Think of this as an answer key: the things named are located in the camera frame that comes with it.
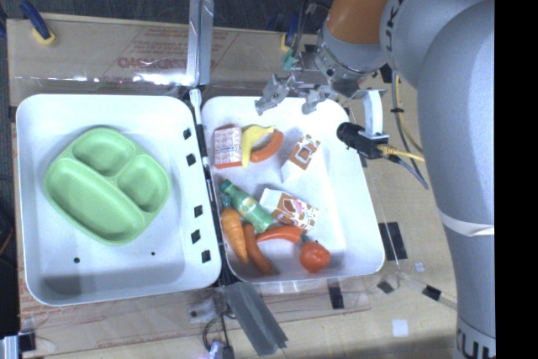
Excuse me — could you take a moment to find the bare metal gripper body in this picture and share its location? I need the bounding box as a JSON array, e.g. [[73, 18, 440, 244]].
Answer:
[[287, 48, 367, 101]]

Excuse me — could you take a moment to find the yellow banana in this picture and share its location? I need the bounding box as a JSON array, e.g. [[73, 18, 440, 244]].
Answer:
[[240, 124, 276, 169]]

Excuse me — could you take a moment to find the orange sausage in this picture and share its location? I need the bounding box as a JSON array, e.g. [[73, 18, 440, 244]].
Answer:
[[250, 129, 286, 164]]

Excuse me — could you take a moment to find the white carton with orange squares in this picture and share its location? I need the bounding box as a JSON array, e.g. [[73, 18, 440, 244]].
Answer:
[[280, 133, 322, 184]]

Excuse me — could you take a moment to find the small orange and white carton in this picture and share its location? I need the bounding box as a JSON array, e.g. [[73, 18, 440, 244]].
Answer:
[[213, 125, 244, 171]]

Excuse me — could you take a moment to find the white orange and pink carton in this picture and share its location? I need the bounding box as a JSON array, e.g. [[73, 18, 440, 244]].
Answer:
[[257, 187, 320, 233]]

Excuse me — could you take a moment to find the green plastic bottle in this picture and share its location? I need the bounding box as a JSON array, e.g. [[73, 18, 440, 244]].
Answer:
[[219, 179, 276, 235]]

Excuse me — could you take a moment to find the white plastic tray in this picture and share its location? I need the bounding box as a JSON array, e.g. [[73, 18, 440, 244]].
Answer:
[[15, 92, 223, 307], [200, 95, 387, 284]]

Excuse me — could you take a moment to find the curved orange chili pepper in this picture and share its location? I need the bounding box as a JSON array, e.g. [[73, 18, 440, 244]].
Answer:
[[255, 224, 305, 245]]

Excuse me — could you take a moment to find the orange carrot with green top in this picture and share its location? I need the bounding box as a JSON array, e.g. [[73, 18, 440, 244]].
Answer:
[[220, 195, 251, 266]]

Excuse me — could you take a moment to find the orange bell pepper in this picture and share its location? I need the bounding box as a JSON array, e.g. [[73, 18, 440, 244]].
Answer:
[[298, 236, 332, 275]]

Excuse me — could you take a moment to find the plain orange carrot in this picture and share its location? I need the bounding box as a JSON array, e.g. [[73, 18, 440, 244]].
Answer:
[[242, 222, 275, 276]]

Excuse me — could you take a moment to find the brown cardboard board, red print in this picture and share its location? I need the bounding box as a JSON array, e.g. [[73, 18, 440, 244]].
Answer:
[[5, 12, 373, 356]]

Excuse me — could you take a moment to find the green divided plate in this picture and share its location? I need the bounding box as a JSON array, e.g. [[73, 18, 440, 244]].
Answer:
[[43, 126, 172, 246]]

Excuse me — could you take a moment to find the black cylinder on white bracket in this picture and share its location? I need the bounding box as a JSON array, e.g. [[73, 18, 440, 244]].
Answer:
[[335, 87, 390, 161]]

